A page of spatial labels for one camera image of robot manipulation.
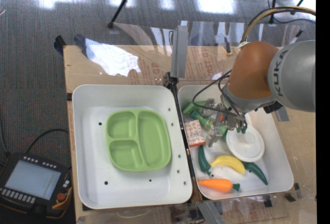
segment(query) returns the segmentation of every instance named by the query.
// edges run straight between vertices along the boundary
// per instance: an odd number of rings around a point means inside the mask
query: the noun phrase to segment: white tray
[[[192,194],[186,150],[173,94],[163,86],[82,85],[72,95],[78,192],[92,209],[179,204]],[[158,170],[130,172],[109,159],[105,125],[111,113],[144,108],[165,120],[170,162]]]
[[[183,86],[178,92],[178,100],[181,109],[192,102],[192,98],[195,94],[204,87],[205,86],[203,85]],[[212,85],[203,91],[196,100],[205,101],[208,98],[214,98],[216,103],[219,103],[220,94],[218,86]],[[185,115],[183,115],[183,119],[184,121],[192,120]],[[265,142],[265,152],[262,158],[256,161],[255,164],[257,164],[264,172],[268,180],[268,185],[265,185],[261,179],[259,179],[254,173],[250,173],[248,170],[245,171],[245,174],[240,174],[229,166],[214,166],[210,170],[211,175],[214,175],[213,178],[226,178],[231,180],[232,183],[239,183],[240,190],[236,191],[232,189],[228,192],[222,192],[199,186],[200,192],[206,198],[219,200],[280,193],[288,191],[293,186],[293,174],[272,115],[266,114],[263,109],[259,109],[257,112],[253,111],[247,114],[246,121],[248,126],[252,126],[261,134]],[[204,173],[199,167],[198,149],[199,146],[190,148],[196,178],[197,180],[210,179],[212,176]],[[204,146],[204,153],[209,163],[213,162],[213,160],[219,155],[232,155],[223,139],[219,139],[217,142],[213,143],[211,147]]]

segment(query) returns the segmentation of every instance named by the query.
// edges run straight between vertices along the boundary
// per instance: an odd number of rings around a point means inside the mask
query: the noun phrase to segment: green divided plate
[[[108,154],[124,171],[149,171],[171,159],[167,126],[160,114],[148,109],[120,110],[106,123]]]

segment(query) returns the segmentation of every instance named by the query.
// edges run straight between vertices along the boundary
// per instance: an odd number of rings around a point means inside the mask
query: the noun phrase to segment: display screen
[[[61,172],[18,161],[5,187],[49,200]]]

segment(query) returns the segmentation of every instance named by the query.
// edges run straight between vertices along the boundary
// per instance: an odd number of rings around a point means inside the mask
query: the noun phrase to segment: small box
[[[205,137],[199,120],[184,123],[189,147],[205,144]]]

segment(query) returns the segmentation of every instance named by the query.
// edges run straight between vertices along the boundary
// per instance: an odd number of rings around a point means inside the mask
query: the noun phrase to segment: orange carrot
[[[229,191],[232,188],[238,191],[240,188],[240,184],[233,184],[228,179],[205,179],[205,180],[199,180],[198,184],[219,191]]]

